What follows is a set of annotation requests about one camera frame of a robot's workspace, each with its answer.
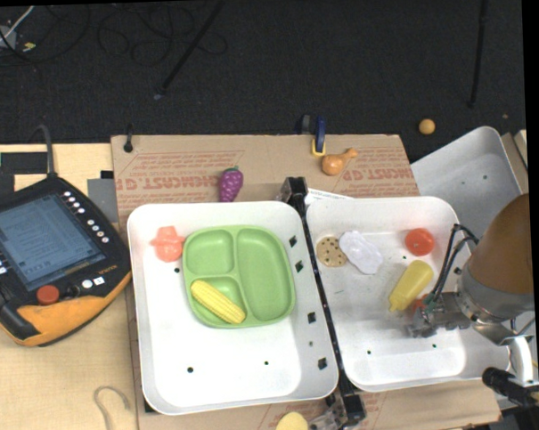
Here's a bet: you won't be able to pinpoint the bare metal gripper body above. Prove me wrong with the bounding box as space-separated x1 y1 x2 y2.
425 288 479 328

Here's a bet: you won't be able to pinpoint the white plastic tray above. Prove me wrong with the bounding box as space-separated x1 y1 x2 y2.
304 191 515 397
407 124 529 254
126 195 342 418

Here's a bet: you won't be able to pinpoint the yellow mustard bottle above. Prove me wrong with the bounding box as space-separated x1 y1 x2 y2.
385 258 437 314

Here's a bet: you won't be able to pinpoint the orange tomato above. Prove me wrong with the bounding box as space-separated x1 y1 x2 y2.
403 226 437 258

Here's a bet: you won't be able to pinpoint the white lumpy toy food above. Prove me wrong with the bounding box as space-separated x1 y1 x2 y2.
337 228 386 277

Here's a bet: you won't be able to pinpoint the black block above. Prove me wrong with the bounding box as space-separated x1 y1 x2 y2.
278 175 309 206
323 390 368 430

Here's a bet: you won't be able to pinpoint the thin black rod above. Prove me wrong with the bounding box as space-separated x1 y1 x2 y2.
294 191 357 405

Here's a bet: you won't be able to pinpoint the brown chocolate chip biscuit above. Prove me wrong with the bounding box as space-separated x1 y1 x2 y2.
315 235 348 269

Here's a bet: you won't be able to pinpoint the green divided plate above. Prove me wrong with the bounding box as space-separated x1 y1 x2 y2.
180 222 298 332

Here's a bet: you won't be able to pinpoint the white paper label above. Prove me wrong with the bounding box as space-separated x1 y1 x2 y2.
304 185 355 206

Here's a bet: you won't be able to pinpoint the brown chicken drumstick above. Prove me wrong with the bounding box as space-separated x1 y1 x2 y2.
320 146 361 178

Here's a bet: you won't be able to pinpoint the yellow corn cob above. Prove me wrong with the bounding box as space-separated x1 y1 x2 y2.
190 277 249 327

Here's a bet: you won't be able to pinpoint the brown cardboard board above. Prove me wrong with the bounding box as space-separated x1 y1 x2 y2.
109 118 506 430

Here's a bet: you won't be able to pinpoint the purple grapes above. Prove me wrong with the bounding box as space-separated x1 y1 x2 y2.
216 165 246 204

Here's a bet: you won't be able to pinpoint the salmon pink toy hat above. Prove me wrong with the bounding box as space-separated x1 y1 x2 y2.
149 224 187 264

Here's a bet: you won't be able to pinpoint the black cylinder on white bracket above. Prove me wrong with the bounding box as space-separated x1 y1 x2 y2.
479 334 539 410

